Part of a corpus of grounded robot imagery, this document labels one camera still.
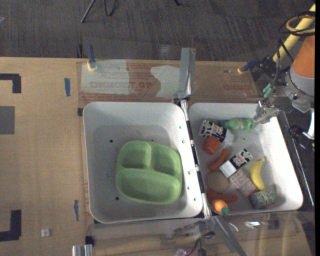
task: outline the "dark floor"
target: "dark floor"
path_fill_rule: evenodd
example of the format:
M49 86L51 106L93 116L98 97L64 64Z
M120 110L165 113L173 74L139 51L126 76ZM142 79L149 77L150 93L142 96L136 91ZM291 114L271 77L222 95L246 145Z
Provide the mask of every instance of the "dark floor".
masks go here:
M107 10L114 0L105 0ZM76 58L78 44L96 58L251 61L273 55L279 26L312 0L116 0L112 16L96 0L1 0L0 56Z

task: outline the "can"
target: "can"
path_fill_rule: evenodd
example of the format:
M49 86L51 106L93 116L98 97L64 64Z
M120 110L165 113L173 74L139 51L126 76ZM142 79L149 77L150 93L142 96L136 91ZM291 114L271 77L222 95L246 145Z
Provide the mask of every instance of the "can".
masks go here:
M269 190L263 190L250 195L250 203L253 208L261 209L273 204L276 201L276 194Z

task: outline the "yellow banana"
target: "yellow banana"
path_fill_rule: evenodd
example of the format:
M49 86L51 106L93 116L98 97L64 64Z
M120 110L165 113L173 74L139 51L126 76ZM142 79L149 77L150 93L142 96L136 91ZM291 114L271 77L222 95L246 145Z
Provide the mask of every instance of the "yellow banana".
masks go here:
M251 180L260 191L265 189L264 181L261 178L261 167L265 161L266 159L263 157L260 161L256 161L251 165Z

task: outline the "small white cube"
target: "small white cube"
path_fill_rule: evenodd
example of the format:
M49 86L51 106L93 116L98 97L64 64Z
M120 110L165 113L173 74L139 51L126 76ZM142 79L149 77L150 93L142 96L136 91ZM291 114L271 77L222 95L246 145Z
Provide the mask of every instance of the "small white cube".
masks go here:
M49 228L41 229L41 237L42 238L50 237L50 229Z

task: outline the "gray square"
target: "gray square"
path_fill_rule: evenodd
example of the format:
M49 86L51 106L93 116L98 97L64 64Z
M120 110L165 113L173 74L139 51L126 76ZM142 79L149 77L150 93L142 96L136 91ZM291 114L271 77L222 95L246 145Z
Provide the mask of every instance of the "gray square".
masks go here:
M15 134L15 107L0 106L0 135Z

